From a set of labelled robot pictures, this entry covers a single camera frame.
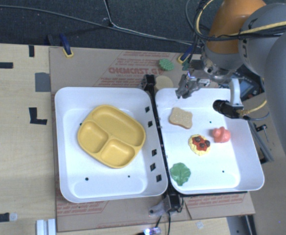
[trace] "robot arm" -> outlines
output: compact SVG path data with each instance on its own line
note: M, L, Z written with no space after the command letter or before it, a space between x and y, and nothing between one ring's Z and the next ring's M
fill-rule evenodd
M211 1L204 1L195 18L196 38L204 42L201 59L192 62L190 56L184 60L183 69L187 73L181 77L176 95L178 98L190 97L209 81L228 83L231 102L215 102L213 107L227 117L240 117L235 112L242 109L242 105L235 99L237 84L231 76L245 65L264 79L267 105L286 153L286 4L224 0L209 35L204 36L199 29L199 20Z

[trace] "green oval object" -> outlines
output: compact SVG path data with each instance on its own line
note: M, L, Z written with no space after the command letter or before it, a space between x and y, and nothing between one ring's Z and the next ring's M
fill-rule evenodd
M160 59L159 60L160 67L165 71L171 71L174 69L174 64L169 59Z
M191 170L185 164L177 163L171 167L170 174L177 185L182 186L190 178Z

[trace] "green sponge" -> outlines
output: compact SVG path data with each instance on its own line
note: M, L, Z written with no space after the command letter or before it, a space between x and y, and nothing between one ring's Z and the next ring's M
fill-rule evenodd
M165 71L171 71L171 70L174 69L174 64L170 60L168 60L166 58L160 59L159 60L159 65Z

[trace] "white tray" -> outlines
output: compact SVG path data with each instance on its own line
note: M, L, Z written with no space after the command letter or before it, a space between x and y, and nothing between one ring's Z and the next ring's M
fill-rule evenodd
M121 169L95 160L77 141L80 123L92 109L102 104L124 111L140 122L146 132L142 149L128 166ZM168 178L153 109L145 91L137 88L62 88L55 95L55 110L60 190L68 201L82 203L157 196L167 189Z
M168 168L184 163L191 171L182 186L171 178L173 187L183 194L204 194L258 190L264 175L246 120L230 119L216 112L212 105L217 99L230 101L229 89L201 89L187 99L178 99L176 89L161 89L156 93L158 116ZM185 129L168 122L173 107L193 113L193 126ZM215 143L212 130L224 126L231 132L226 143ZM201 134L211 142L211 150L196 155L188 139Z

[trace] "cardboard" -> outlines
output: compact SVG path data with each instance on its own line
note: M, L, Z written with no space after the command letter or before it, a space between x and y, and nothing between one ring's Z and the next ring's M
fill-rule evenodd
M63 87L139 88L145 74L154 74L156 77L164 75L172 80L174 87L178 87L182 74L185 74L181 64L176 61L180 53L86 48L73 48L73 53L72 58L66 58L61 47L49 49L57 231L155 224L159 217L152 216L148 210L157 205L162 196L75 204L61 195L54 96ZM171 71L160 69L158 62L162 58L169 59L175 68ZM184 202L182 212L172 215L173 222L255 212L249 192L186 197Z

